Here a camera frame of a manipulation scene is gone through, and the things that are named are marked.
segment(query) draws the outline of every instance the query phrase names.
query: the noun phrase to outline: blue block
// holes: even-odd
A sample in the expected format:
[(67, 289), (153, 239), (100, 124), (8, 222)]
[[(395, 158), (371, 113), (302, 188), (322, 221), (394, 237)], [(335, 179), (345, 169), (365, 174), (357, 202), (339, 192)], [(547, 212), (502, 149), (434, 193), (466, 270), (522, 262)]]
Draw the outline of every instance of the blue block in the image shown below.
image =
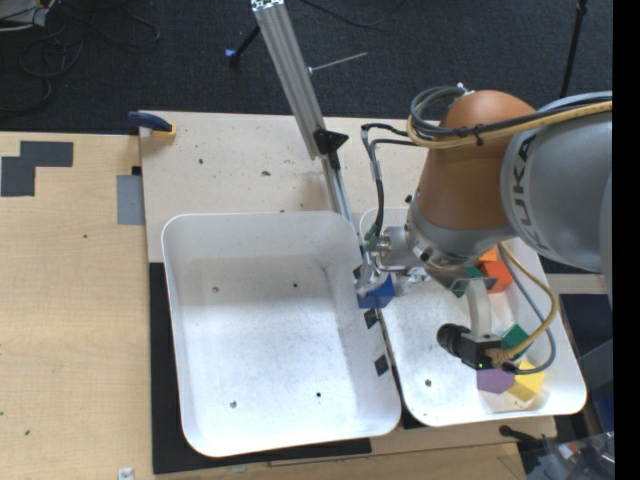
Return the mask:
[(361, 309), (383, 308), (391, 302), (395, 295), (391, 276), (387, 276), (387, 280), (379, 288), (369, 292), (364, 298), (357, 297), (358, 306)]

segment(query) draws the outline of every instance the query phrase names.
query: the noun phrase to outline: table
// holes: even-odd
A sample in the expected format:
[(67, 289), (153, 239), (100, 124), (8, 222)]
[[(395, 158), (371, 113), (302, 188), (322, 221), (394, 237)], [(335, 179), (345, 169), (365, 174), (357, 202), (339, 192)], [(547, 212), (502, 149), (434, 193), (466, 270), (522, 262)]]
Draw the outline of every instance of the table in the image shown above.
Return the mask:
[[(172, 119), (180, 117), (174, 113), (158, 114)], [(29, 164), (25, 160), (29, 164), (25, 169), (31, 172), (29, 169), (33, 167), (34, 171), (33, 195), (0, 197), (3, 474), (7, 478), (110, 479), (117, 478), (121, 468), (130, 467), (136, 479), (207, 479), (232, 476), (235, 472), (242, 472), (242, 478), (257, 479), (382, 479), (397, 478), (398, 471), (407, 479), (422, 478), (425, 471), (432, 478), (523, 478), (514, 440), (501, 436), (498, 427), (508, 423), (535, 437), (552, 437), (556, 432), (552, 417), (414, 430), (398, 428), (371, 439), (372, 452), (366, 456), (153, 473), (149, 264), (160, 259), (156, 239), (162, 220), (188, 199), (184, 197), (188, 195), (184, 185), (179, 182), (182, 178), (175, 174), (178, 169), (164, 173), (158, 170), (168, 160), (161, 161), (162, 148), (185, 148), (192, 155), (182, 158), (189, 158), (190, 162), (185, 162), (193, 171), (216, 165), (209, 174), (211, 181), (217, 180), (218, 184), (211, 187), (218, 187), (213, 192), (219, 197), (214, 198), (217, 206), (211, 210), (321, 209), (328, 201), (318, 170), (312, 170), (310, 177), (298, 178), (305, 198), (293, 197), (282, 189), (287, 183), (289, 188), (294, 186), (290, 180), (285, 183), (287, 169), (298, 169), (301, 167), (298, 162), (305, 162), (302, 153), (306, 150), (301, 139), (300, 151), (292, 150), (289, 157), (269, 155), (266, 149), (261, 149), (266, 147), (265, 141), (260, 145), (252, 140), (255, 135), (252, 137), (241, 123), (249, 123), (254, 130), (262, 128), (259, 137), (265, 136), (265, 129), (271, 135), (290, 137), (295, 130), (290, 116), (187, 117), (189, 124), (181, 121), (173, 146), (152, 144), (144, 131), (140, 137), (0, 133), (3, 159), (27, 158), (21, 151), (25, 142), (73, 144), (71, 166), (58, 165), (51, 160), (53, 157), (41, 163), (29, 160)], [(204, 120), (204, 128), (197, 124), (200, 120)], [(348, 131), (352, 137), (347, 142), (349, 146), (341, 149), (341, 158), (354, 213), (375, 204), (371, 203), (375, 201), (375, 190), (367, 161), (363, 151), (358, 150), (360, 122), (363, 120), (327, 119), (330, 129)], [(198, 140), (181, 144), (181, 130), (184, 134), (185, 126), (192, 125), (199, 130), (195, 136)], [(198, 141), (209, 139), (211, 146), (216, 136), (230, 140), (244, 137), (246, 143), (236, 143), (244, 152), (242, 159), (230, 162), (219, 158), (217, 164), (210, 164), (216, 155), (220, 157), (220, 151), (212, 152)], [(294, 147), (288, 138), (284, 141), (285, 147)], [(248, 144), (255, 146), (255, 154), (249, 154)], [(385, 188), (389, 201), (398, 201), (400, 197), (404, 200), (413, 187), (403, 185), (401, 179), (394, 182), (385, 170), (395, 165), (405, 176), (415, 174), (417, 168), (403, 163), (409, 154), (405, 149), (413, 148), (389, 149), (379, 155), (385, 181), (388, 180)], [(43, 151), (51, 153), (51, 148)], [(360, 170), (363, 165), (365, 175)], [(125, 215), (130, 214), (122, 208), (124, 196), (122, 193), (119, 196), (118, 188), (118, 180), (139, 178), (140, 166), (146, 225), (128, 220)], [(202, 172), (195, 171), (193, 179), (204, 180), (198, 177)], [(235, 185), (224, 182), (230, 178), (245, 179)], [(258, 182), (271, 183), (269, 190), (274, 187), (276, 191), (282, 190), (284, 199), (258, 197)], [(243, 191), (254, 187), (251, 198), (238, 197), (229, 188), (233, 186)], [(200, 201), (207, 209), (206, 193), (191, 192), (195, 196), (191, 201)], [(169, 206), (165, 204), (167, 200), (175, 204)]]

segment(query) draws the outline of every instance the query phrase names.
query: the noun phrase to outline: yellow block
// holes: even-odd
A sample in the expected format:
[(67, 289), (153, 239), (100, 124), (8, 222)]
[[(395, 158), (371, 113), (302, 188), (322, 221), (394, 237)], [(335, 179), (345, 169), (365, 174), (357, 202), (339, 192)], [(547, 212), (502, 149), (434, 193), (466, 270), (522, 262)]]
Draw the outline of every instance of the yellow block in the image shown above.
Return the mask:
[[(527, 370), (529, 368), (533, 368), (533, 365), (529, 364), (527, 361), (522, 361), (518, 365), (518, 368), (521, 370)], [(511, 386), (507, 392), (511, 393), (523, 402), (527, 402), (536, 396), (538, 391), (540, 391), (540, 386), (542, 386), (544, 376), (545, 373), (543, 371), (531, 373), (529, 375), (515, 375), (513, 386)]]

